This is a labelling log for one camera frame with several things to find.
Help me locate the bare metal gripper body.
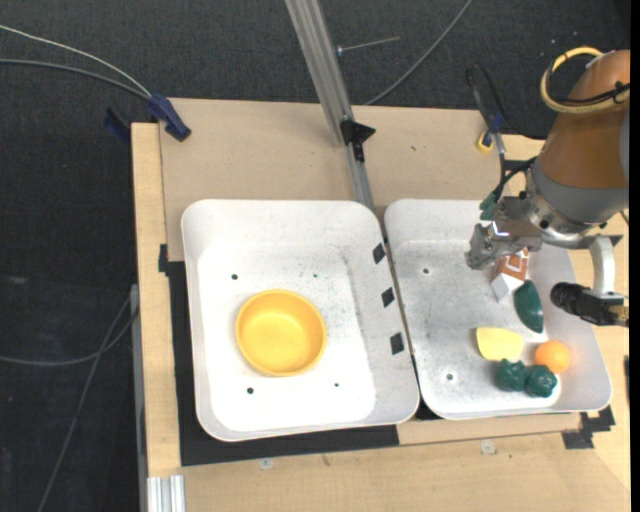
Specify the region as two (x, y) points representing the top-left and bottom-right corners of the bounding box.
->
(491, 187), (609, 253)

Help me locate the white and orange carton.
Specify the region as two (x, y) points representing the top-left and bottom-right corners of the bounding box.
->
(489, 248), (532, 303)

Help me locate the dark green toy vegetable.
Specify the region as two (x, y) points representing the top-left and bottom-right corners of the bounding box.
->
(512, 279), (546, 335)

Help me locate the white plastic tray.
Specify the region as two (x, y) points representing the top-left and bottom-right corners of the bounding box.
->
(180, 198), (421, 442)
(383, 197), (614, 421)

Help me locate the pale yellow slice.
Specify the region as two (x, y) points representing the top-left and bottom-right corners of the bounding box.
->
(474, 326), (526, 362)

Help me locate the orange ball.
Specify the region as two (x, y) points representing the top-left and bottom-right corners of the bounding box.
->
(533, 339), (572, 375)

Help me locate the green broccoli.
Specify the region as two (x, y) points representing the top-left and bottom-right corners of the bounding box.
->
(523, 364), (559, 400)
(495, 358), (529, 393)

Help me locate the yellow bowl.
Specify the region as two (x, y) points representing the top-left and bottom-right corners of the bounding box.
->
(234, 288), (329, 378)

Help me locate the brown cardboard board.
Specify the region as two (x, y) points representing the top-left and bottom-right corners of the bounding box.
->
(158, 97), (631, 447)

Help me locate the black cylinder on white bracket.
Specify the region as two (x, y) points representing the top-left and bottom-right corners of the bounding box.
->
(544, 233), (628, 327)

